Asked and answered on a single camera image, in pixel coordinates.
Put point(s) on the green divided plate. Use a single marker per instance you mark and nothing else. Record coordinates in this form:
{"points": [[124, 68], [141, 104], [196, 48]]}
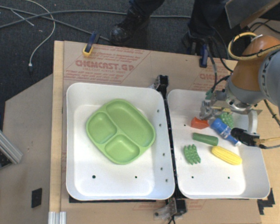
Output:
{"points": [[124, 122]]}

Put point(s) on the brown cardboard board, red print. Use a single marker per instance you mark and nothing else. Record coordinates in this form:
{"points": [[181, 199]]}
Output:
{"points": [[124, 66]]}

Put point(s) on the thin black rod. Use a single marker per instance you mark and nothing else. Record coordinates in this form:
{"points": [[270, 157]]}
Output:
{"points": [[171, 145]]}

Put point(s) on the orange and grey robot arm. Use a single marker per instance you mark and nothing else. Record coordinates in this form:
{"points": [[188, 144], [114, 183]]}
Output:
{"points": [[273, 71]]}

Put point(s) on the person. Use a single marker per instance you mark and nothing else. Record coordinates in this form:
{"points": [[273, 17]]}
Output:
{"points": [[130, 23]]}

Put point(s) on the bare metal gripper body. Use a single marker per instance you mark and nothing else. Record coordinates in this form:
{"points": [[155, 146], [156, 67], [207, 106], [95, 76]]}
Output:
{"points": [[221, 101]]}

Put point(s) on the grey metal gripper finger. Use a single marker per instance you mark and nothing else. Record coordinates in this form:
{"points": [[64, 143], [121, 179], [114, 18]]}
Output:
{"points": [[204, 110], [212, 114]]}

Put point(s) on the yellow toy corn cob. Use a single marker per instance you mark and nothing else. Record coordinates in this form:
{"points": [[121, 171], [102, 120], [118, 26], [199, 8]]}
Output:
{"points": [[227, 155]]}

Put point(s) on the orange toy carrot piece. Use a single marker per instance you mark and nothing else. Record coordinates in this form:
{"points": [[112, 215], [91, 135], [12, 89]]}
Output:
{"points": [[198, 123]]}

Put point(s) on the white plastic tray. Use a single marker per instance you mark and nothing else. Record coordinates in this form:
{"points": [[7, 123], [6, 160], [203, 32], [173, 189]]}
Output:
{"points": [[115, 179], [214, 180]]}

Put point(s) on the black cylinder on white bracket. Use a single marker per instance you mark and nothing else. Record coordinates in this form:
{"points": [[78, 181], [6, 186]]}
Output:
{"points": [[245, 136]]}

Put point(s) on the blue bottle with white cap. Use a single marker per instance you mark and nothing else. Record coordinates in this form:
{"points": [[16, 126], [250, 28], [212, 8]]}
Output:
{"points": [[222, 128]]}

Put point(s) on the green bumpy toy vegetable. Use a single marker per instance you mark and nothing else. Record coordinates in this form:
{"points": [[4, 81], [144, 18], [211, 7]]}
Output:
{"points": [[227, 119], [191, 154]]}

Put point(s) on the green toy cucumber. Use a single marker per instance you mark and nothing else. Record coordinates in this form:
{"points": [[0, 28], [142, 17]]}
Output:
{"points": [[204, 138]]}

